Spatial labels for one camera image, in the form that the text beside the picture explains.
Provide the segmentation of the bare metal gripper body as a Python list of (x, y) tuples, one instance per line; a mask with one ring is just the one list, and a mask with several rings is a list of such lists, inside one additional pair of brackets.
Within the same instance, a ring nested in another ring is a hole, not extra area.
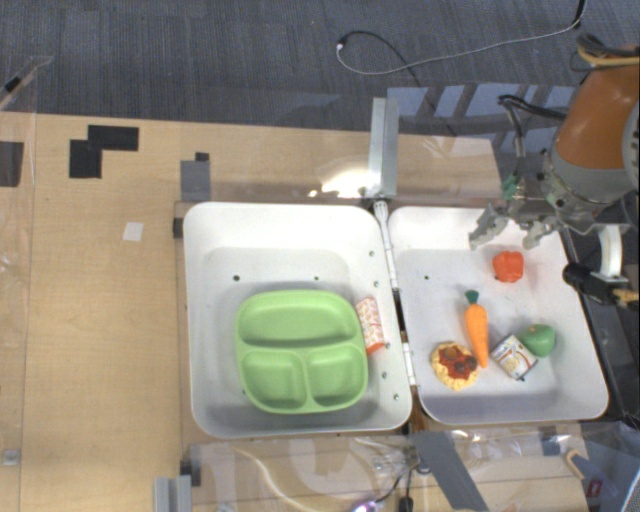
[(516, 194), (508, 203), (507, 215), (518, 224), (539, 222), (554, 228), (588, 233), (603, 210), (601, 203), (587, 201), (570, 193), (539, 191)]

